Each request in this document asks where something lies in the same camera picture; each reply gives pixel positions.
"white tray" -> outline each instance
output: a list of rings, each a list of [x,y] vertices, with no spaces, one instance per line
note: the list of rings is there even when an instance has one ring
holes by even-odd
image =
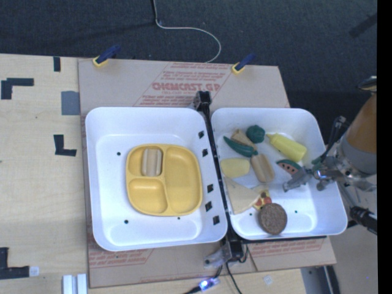
[[[97,108],[86,117],[86,141],[92,230],[102,248],[125,251],[211,243],[225,236],[227,218],[201,114],[189,108]],[[196,155],[203,183],[198,210],[161,217],[132,207],[126,189],[126,158],[133,147],[147,143],[180,145]]]
[[[212,115],[212,125],[217,145],[219,160],[242,157],[232,150],[224,141],[223,136],[230,138],[235,129],[244,132],[249,126],[258,125],[266,133],[280,133],[292,138],[307,148],[301,166],[311,168],[311,161],[321,155],[325,146],[317,124],[312,114],[302,109],[294,108],[221,108]],[[258,151],[265,154],[274,168],[275,179],[269,184],[269,193],[273,202],[284,207],[288,215],[285,230],[279,236],[265,233],[257,220],[257,210],[234,215],[230,199],[226,192],[230,220],[234,230],[239,236],[248,240],[276,239],[276,238],[303,238],[311,236],[337,235],[347,226],[347,214],[336,183],[319,192],[316,189],[316,180],[311,179],[305,186],[283,191],[283,183],[291,176],[280,168],[276,161],[285,159],[269,143],[266,136],[262,143],[256,144]],[[251,169],[248,175],[234,179],[249,188],[259,185],[255,173]]]

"cardboard box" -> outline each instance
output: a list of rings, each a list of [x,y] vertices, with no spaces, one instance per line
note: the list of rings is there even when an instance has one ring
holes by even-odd
[[[229,64],[115,60],[97,68],[78,62],[83,166],[88,225],[89,285],[106,287],[213,276],[204,257],[220,243],[109,252],[95,242],[86,152],[85,117],[97,107],[188,107],[197,91],[209,91],[211,113],[222,107],[289,107],[277,67],[247,66],[235,75]],[[251,273],[336,262],[329,238],[249,244],[249,258],[232,273]]]

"wooden table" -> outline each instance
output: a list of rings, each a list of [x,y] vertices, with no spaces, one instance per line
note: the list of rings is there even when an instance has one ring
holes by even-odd
[[[37,266],[39,275],[0,280],[0,293],[60,293],[63,275],[87,274],[86,214],[80,116],[63,116],[61,92],[78,92],[77,58],[0,55],[0,80],[34,78],[0,100],[0,247],[9,267]],[[55,156],[53,136],[76,156]],[[268,276],[272,283],[265,282]],[[238,274],[243,293],[305,293],[300,269]],[[89,289],[89,293],[184,293],[200,280]],[[236,293],[221,277],[211,293]]]

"yellow divided plate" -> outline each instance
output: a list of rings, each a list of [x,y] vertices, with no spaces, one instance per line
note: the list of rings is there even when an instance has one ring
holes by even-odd
[[[202,203],[202,176],[197,158],[182,146],[135,147],[127,157],[126,181],[130,203],[144,214],[184,216]]]

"blue and yellow clamp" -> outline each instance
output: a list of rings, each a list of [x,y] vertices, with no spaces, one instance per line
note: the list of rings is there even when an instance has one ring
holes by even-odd
[[[106,49],[100,56],[92,59],[92,63],[94,63],[96,67],[102,67],[108,62],[108,59],[115,58],[120,50],[121,47],[119,45],[111,46],[109,49]]]
[[[254,58],[256,58],[256,55],[253,53],[247,55],[243,60],[237,62],[232,66],[232,72],[236,75],[240,74],[244,70],[245,66],[251,63],[254,60]]]

